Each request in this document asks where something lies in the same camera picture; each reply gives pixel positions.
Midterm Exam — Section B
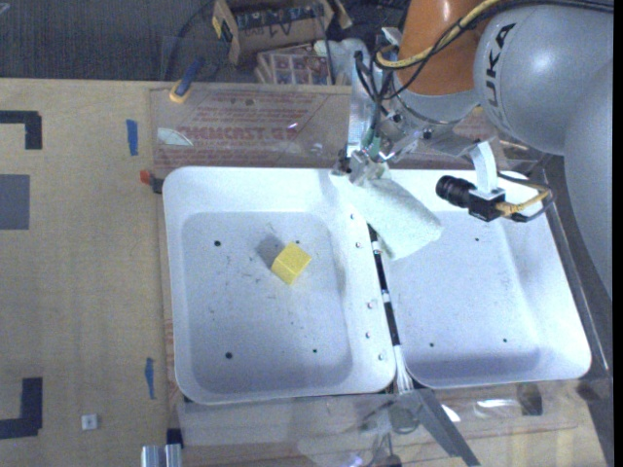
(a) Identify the black cylinder on white bracket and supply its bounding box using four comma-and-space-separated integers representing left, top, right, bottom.
434, 140, 508, 224

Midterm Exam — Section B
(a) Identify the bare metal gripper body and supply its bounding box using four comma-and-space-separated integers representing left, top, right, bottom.
337, 117, 422, 185

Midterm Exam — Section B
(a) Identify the thin black and white rod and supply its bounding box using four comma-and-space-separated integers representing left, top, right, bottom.
367, 222, 415, 394

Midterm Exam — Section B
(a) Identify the yellow cube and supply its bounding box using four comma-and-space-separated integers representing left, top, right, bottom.
270, 240, 313, 287

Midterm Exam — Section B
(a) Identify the white plastic tray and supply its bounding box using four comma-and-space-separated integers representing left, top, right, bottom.
161, 164, 398, 406
383, 167, 594, 390

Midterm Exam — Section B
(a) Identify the brown cardboard board red print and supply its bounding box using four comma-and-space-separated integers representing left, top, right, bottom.
148, 83, 585, 451

